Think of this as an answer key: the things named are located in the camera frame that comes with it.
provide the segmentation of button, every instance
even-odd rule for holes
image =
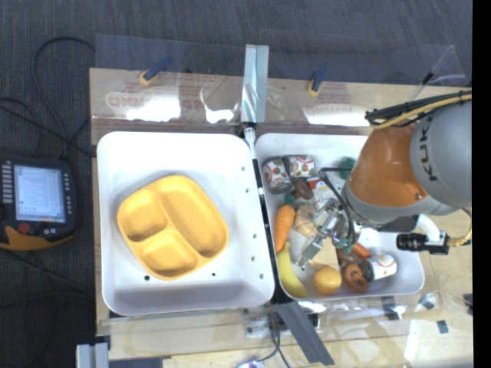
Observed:
[[[31,231],[31,226],[27,222],[18,224],[17,232],[21,235],[27,235]]]

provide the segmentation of toy carrot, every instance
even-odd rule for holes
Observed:
[[[278,209],[275,220],[275,251],[278,254],[285,246],[286,238],[295,220],[291,195],[285,196],[285,204]]]

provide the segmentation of blue clip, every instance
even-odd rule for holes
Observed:
[[[324,80],[324,76],[326,71],[328,70],[328,66],[326,64],[321,64],[319,68],[312,72],[310,76],[310,84],[308,85],[307,92],[313,97],[317,97],[319,91],[321,90],[321,83]]]
[[[165,71],[167,69],[167,65],[169,65],[171,62],[172,58],[170,57],[164,57],[158,60],[158,62],[140,75],[141,84],[148,86],[150,83],[155,81],[158,74],[161,71]]]

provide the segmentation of banana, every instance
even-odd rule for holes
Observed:
[[[283,288],[292,296],[307,297],[307,289],[293,272],[289,248],[290,242],[287,240],[283,249],[276,256],[278,259],[279,280]]]

